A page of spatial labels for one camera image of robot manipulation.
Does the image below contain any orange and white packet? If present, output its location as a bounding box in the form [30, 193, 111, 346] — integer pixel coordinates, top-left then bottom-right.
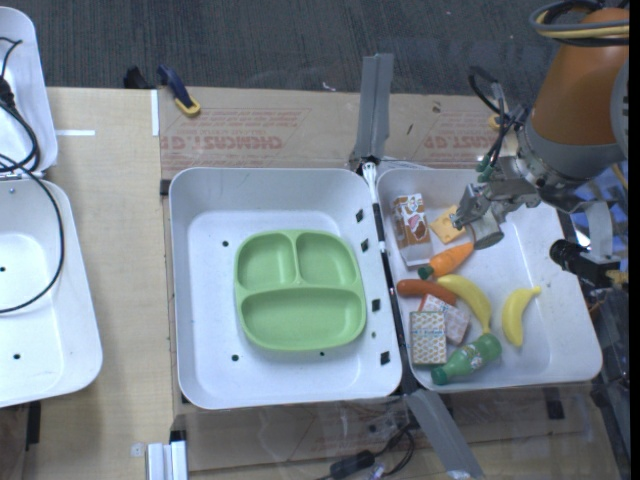
[418, 293, 472, 346]

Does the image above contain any black block with thin wires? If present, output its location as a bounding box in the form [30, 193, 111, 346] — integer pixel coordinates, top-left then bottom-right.
[329, 449, 377, 480]

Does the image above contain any brown cardboard board red print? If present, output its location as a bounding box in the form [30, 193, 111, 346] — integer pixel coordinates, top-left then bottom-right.
[157, 85, 604, 473]

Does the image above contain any yellow cheese slice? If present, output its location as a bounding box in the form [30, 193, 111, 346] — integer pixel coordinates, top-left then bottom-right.
[429, 204, 469, 246]

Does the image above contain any orange sausage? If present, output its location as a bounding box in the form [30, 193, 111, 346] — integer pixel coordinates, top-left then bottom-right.
[396, 278, 459, 307]

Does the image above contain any white carton with food print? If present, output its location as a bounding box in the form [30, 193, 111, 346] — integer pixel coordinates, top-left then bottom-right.
[391, 192, 434, 269]

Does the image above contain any yellow banana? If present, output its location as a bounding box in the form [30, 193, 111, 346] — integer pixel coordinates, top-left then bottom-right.
[436, 273, 494, 335]
[500, 285, 543, 348]

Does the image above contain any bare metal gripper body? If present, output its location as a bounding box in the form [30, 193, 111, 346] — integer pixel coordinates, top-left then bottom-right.
[465, 153, 553, 220]

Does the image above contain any orange patterned carton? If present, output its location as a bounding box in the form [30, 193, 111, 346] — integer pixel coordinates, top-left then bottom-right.
[409, 310, 448, 367]

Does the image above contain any white plastic tray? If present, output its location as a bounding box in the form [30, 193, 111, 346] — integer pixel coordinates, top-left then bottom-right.
[375, 167, 604, 395]
[0, 6, 59, 175]
[0, 177, 104, 410]
[168, 166, 404, 412]

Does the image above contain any orange carrot with green top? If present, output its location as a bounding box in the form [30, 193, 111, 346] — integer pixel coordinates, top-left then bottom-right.
[417, 241, 476, 281]

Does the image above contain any black cable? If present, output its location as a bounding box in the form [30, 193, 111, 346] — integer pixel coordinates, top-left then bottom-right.
[0, 36, 67, 315]

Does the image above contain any green divided plate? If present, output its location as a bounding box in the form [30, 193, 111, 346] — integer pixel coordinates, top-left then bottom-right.
[233, 228, 368, 353]

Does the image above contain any green bottle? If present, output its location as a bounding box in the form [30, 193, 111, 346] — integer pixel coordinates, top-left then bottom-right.
[430, 332, 503, 386]

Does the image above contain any black cylinder on white bracket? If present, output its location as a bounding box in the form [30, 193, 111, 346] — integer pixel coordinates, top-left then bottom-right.
[548, 199, 622, 290]

